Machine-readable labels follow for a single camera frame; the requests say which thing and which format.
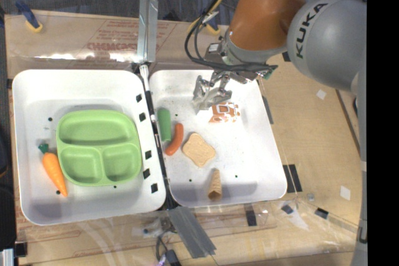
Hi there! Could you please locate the brown cardboard board red print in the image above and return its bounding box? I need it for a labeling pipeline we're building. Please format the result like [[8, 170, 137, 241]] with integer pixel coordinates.
[[4, 9, 364, 266]]

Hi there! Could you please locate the tan bread slice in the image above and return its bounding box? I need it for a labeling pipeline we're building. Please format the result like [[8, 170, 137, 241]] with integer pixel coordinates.
[[181, 132, 217, 168]]

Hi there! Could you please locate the orange sausage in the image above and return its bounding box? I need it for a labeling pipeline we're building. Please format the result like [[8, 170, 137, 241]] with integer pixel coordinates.
[[164, 123, 185, 156]]

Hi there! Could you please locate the black block with thin wires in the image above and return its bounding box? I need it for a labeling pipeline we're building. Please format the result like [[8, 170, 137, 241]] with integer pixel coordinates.
[[164, 249, 182, 266]]

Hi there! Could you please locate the green cylinder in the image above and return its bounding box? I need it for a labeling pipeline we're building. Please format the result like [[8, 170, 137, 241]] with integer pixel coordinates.
[[157, 107, 173, 143]]

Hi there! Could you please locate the orange and white carton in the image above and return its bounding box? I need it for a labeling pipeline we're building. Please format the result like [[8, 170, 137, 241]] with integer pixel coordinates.
[[208, 102, 241, 124]]

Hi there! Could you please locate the tan ice cream cone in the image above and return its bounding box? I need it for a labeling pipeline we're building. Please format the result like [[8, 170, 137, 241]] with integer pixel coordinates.
[[208, 168, 223, 201]]

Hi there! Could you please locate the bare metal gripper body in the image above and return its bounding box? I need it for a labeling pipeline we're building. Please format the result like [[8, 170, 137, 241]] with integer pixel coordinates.
[[210, 69, 274, 85]]

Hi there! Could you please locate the white plastic tray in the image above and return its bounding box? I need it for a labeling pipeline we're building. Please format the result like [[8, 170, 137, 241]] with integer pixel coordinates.
[[11, 69, 167, 226], [148, 69, 288, 209]]

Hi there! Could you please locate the orange carrot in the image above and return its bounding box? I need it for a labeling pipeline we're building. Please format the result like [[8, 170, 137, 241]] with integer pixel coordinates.
[[38, 143, 69, 198]]

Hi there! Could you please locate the green divided plate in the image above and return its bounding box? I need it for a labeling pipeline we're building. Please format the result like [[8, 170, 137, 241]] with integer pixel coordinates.
[[55, 109, 143, 188]]

